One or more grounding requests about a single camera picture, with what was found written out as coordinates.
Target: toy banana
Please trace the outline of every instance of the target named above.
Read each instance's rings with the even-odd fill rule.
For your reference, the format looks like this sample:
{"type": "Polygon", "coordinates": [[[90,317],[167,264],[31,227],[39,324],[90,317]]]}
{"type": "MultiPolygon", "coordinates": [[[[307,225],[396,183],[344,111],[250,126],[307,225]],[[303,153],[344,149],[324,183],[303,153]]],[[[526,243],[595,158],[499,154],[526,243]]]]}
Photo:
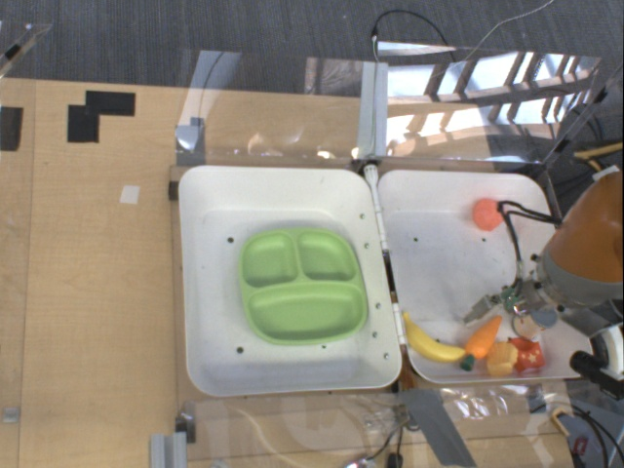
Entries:
{"type": "Polygon", "coordinates": [[[422,357],[439,363],[454,363],[464,356],[463,348],[436,341],[411,321],[410,314],[404,312],[403,320],[406,323],[409,346],[422,357]]]}

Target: green plate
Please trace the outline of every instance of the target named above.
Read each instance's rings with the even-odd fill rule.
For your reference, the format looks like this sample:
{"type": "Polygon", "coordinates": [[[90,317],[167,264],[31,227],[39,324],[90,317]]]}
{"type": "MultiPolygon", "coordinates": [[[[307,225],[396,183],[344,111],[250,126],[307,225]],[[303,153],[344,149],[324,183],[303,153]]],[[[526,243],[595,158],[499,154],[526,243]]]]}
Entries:
{"type": "Polygon", "coordinates": [[[349,244],[327,229],[276,229],[241,251],[239,281],[252,330],[281,345],[335,341],[368,316],[360,265],[349,244]]]}

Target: toy carrot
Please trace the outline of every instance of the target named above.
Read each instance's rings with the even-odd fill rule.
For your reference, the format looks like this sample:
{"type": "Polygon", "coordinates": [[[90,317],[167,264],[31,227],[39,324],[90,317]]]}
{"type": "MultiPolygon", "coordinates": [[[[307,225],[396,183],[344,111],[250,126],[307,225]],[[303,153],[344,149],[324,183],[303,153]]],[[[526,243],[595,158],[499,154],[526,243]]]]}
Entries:
{"type": "Polygon", "coordinates": [[[489,349],[496,340],[496,334],[502,320],[502,316],[492,317],[470,336],[464,347],[466,357],[463,358],[460,364],[463,370],[471,371],[475,365],[475,360],[483,359],[488,354],[489,349]]]}

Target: orange ball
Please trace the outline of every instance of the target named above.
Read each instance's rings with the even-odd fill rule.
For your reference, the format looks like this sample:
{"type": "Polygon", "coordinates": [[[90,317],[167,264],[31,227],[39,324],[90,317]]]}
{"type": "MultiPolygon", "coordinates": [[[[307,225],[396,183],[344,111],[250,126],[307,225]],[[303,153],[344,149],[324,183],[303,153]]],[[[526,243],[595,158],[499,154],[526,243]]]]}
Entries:
{"type": "Polygon", "coordinates": [[[472,209],[472,219],[481,230],[494,230],[503,221],[503,216],[496,209],[497,202],[484,198],[475,203],[472,209]]]}

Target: wooden tabletop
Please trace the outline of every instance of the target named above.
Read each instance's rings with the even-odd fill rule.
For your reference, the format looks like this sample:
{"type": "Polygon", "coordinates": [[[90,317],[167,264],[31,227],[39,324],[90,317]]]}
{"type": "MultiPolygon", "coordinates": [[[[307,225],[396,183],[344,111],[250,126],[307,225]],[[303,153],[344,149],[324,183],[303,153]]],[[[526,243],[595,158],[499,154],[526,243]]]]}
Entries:
{"type": "MultiPolygon", "coordinates": [[[[10,184],[2,191],[0,216],[8,216],[10,208],[16,227],[27,229],[29,200],[22,190],[29,190],[30,181],[32,207],[29,236],[26,229],[0,236],[21,238],[2,243],[5,250],[0,255],[4,283],[0,294],[7,292],[5,280],[12,280],[13,291],[6,298],[15,300],[0,305],[0,385],[6,384],[0,391],[0,407],[15,404],[21,409],[19,423],[0,423],[0,465],[145,468],[150,435],[171,434],[178,409],[167,189],[176,162],[175,127],[188,92],[12,82],[17,83],[4,98],[24,107],[22,130],[33,132],[34,140],[25,137],[19,151],[2,154],[0,177],[3,186],[5,181],[10,184]],[[67,106],[84,105],[88,90],[135,93],[135,116],[100,116],[99,143],[68,143],[67,106]],[[128,201],[122,199],[126,186],[135,186],[134,191],[138,187],[136,202],[123,202],[128,201]]],[[[274,97],[274,103],[258,104],[270,95],[239,94],[240,102],[231,96],[227,105],[244,101],[267,114],[276,105],[274,97]]],[[[332,112],[347,113],[328,124],[342,119],[348,137],[335,151],[348,155],[357,133],[353,132],[357,109],[352,99],[331,102],[332,112]]],[[[322,131],[325,125],[317,124],[322,131]]],[[[223,133],[230,134],[223,140],[236,146],[231,126],[224,124],[223,133]]],[[[296,421],[309,423],[316,409],[312,401],[296,421]]],[[[324,421],[332,424],[337,412],[328,407],[327,415],[319,427],[324,421]]],[[[248,437],[228,437],[233,446],[229,452],[236,453],[227,460],[231,468],[342,466],[362,453],[356,447],[312,451],[295,439],[287,443],[290,453],[280,454],[272,446],[285,445],[278,441],[295,419],[272,412],[245,418],[247,426],[241,428],[248,437]]],[[[469,438],[468,449],[479,466],[571,466],[566,441],[547,417],[535,422],[519,412],[497,421],[519,418],[524,423],[518,428],[508,425],[498,429],[502,434],[492,431],[469,438]]],[[[238,416],[225,419],[243,421],[238,416]]],[[[223,429],[234,431],[223,421],[208,415],[202,428],[213,435],[223,429]]],[[[470,437],[471,423],[463,424],[460,432],[463,428],[470,437]]],[[[439,466],[418,435],[405,438],[406,466],[439,466]]],[[[375,449],[369,445],[373,437],[370,432],[361,437],[364,448],[375,449]]],[[[381,440],[377,435],[377,446],[381,440]]],[[[193,468],[211,467],[215,460],[209,449],[197,446],[189,455],[197,459],[189,463],[193,468]]]]}

